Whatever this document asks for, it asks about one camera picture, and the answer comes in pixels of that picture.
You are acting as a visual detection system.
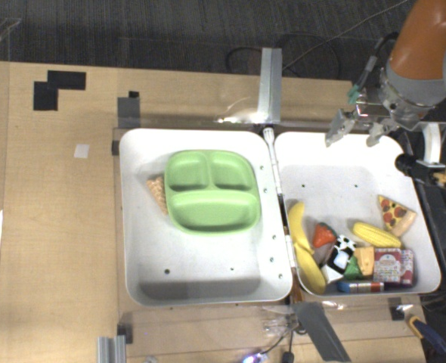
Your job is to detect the black and white carton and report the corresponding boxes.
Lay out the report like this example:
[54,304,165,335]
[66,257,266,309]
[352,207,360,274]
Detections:
[321,234,358,284]

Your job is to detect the blue and red tube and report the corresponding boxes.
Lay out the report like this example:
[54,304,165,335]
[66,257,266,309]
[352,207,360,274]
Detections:
[336,280,386,295]

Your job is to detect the yellow banana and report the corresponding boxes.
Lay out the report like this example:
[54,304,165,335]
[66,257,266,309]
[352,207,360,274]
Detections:
[293,241,328,296]
[286,200,315,256]

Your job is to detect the yellow cheese wedge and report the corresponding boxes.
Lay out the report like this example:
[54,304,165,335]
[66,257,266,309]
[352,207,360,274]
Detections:
[354,245,376,278]

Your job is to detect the green wedge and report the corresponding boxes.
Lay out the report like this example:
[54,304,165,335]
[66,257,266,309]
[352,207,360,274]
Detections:
[342,255,364,281]

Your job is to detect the black cylinder on white bracket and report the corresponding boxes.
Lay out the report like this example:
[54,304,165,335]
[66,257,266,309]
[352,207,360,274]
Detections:
[394,123,446,183]

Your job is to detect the tan waffle biscuit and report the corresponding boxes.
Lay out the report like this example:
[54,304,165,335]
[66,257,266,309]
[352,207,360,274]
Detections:
[145,175,170,216]

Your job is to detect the green divided plate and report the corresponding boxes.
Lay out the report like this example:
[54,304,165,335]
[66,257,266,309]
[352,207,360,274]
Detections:
[163,149,262,236]

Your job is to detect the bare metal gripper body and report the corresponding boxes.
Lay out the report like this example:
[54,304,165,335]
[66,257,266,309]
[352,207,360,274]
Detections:
[353,88,435,131]

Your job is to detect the pink printed packet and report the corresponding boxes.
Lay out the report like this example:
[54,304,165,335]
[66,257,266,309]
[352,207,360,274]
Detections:
[372,247,415,288]

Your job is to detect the pizza slice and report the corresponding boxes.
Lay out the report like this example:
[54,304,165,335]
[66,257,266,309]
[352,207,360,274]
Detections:
[376,194,418,238]

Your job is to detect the white plastic tray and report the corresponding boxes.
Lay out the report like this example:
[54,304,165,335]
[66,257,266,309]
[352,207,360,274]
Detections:
[118,127,294,308]
[274,131,443,298]

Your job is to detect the red strawberry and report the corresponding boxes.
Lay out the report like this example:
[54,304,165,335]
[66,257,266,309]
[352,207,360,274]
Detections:
[312,222,338,250]

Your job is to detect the yellow corn cob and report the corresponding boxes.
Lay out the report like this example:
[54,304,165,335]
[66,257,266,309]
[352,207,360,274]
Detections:
[352,221,403,250]

